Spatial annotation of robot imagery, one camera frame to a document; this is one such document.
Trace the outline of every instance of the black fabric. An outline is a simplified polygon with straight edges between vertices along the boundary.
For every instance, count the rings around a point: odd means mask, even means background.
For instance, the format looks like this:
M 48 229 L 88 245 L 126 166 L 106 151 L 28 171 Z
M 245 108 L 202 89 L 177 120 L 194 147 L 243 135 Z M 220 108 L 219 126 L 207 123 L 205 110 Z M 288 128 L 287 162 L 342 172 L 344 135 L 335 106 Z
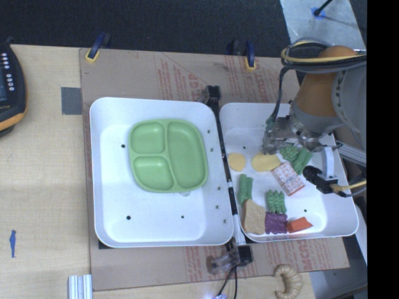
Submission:
M 367 44 L 367 0 L 350 0 Z M 0 0 L 0 40 L 90 47 L 101 31 L 111 48 L 224 54 L 238 39 L 257 56 L 290 43 L 279 0 Z

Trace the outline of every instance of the white tray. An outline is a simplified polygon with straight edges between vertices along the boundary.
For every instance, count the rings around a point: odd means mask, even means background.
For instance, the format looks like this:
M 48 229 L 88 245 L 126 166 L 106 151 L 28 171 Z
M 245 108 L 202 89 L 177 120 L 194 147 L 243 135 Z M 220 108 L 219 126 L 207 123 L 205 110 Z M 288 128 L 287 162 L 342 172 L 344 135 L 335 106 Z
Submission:
M 186 193 L 141 189 L 130 168 L 127 138 L 138 122 L 182 119 L 194 124 L 208 159 L 205 184 Z M 214 113 L 205 104 L 100 98 L 90 107 L 95 231 L 110 247 L 221 245 L 233 219 Z
M 251 166 L 251 160 L 260 152 L 266 119 L 271 115 L 275 104 L 266 103 L 229 103 L 220 111 L 221 127 L 223 131 L 226 153 L 241 153 L 246 157 L 246 166 L 241 172 L 230 169 L 234 192 L 238 193 L 239 175 L 246 174 L 254 179 L 252 199 L 267 210 L 265 193 L 272 189 L 281 191 L 280 185 L 268 172 L 257 172 Z M 286 116 L 289 105 L 282 104 L 279 116 Z M 322 144 L 334 145 L 333 136 L 322 138 Z M 335 175 L 339 184 L 347 185 L 339 154 L 334 151 Z M 320 153 L 314 153 L 309 165 L 322 169 Z M 263 234 L 245 233 L 255 242 L 272 242 L 278 240 L 311 239 L 323 237 L 338 237 L 352 235 L 358 227 L 358 216 L 352 198 L 342 198 L 336 194 L 322 194 L 313 184 L 300 176 L 305 187 L 291 196 L 285 194 L 288 221 L 306 217 L 313 227 L 292 234 Z M 243 209 L 236 198 L 240 218 Z

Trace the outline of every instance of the orange toy food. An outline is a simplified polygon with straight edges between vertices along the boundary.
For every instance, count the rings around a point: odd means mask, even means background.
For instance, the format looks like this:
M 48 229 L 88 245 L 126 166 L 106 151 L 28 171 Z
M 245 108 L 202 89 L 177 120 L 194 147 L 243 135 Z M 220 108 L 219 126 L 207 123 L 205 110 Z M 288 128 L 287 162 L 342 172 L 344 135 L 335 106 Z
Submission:
M 299 219 L 296 219 L 292 222 L 289 222 L 287 224 L 287 230 L 289 233 L 291 232 L 298 232 L 300 230 L 304 230 L 306 228 L 310 228 L 313 225 L 307 221 L 307 219 L 305 217 L 301 217 Z

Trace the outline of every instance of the bread slice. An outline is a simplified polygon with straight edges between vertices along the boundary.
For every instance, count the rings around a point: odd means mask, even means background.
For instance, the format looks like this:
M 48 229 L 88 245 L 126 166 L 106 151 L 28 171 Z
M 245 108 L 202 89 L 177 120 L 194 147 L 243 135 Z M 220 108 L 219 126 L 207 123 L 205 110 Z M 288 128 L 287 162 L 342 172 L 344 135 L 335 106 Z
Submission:
M 244 219 L 243 229 L 257 235 L 265 234 L 265 218 L 266 210 L 262 206 L 256 204 L 252 199 L 246 199 L 243 204 Z

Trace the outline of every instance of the blue tape mark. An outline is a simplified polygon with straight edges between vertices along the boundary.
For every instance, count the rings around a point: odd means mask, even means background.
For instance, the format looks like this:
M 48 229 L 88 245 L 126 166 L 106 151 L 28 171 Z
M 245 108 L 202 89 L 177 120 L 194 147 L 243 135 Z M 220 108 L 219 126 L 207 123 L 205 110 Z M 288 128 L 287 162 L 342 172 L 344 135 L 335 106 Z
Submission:
M 314 12 L 315 12 L 317 9 L 318 9 L 318 7 L 313 7 L 312 9 L 310 9 L 310 10 L 312 11 L 312 15 L 315 17 L 315 19 L 323 19 L 323 18 L 327 17 L 327 16 L 325 15 L 324 10 L 321 10 L 320 14 L 319 14 L 318 16 L 315 16 L 315 15 L 314 15 Z
M 10 236 L 10 245 L 11 245 L 11 257 L 15 258 L 15 243 L 16 243 L 16 237 L 15 234 L 17 232 L 13 229 L 11 231 L 11 236 Z

